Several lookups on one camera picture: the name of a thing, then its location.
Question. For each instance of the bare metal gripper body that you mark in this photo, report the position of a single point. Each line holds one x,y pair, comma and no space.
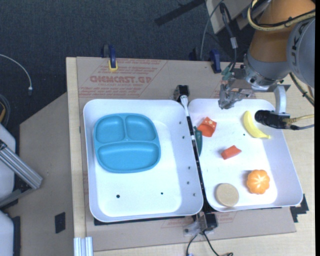
246,83

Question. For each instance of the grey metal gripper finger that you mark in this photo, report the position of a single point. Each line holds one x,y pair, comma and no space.
223,102
235,98

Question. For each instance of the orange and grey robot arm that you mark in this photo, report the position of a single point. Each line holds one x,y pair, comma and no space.
270,42

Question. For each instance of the red packet with yellow stars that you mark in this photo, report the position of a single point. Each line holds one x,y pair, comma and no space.
207,127

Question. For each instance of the yellow banana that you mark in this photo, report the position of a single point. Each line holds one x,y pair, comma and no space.
251,126

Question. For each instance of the dark green toy pepper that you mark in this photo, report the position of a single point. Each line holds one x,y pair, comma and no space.
199,143

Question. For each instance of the orange carrot piece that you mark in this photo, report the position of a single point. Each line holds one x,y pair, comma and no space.
230,152

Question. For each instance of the thin black and white rod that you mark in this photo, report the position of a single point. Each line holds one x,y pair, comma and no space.
197,160

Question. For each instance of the white plastic tray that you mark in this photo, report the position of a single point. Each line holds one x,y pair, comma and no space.
140,192
260,160

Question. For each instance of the orange peeled tangerine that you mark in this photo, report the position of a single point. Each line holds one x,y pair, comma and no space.
258,182

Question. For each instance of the tan round biscuit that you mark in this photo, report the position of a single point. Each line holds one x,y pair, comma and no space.
227,195

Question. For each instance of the brown cardboard board red print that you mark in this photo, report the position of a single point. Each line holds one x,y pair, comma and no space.
125,80

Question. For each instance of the blue divided plate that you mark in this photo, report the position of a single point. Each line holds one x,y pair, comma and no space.
127,152

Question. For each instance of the black cylinder on white bracket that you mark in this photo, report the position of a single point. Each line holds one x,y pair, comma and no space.
271,118

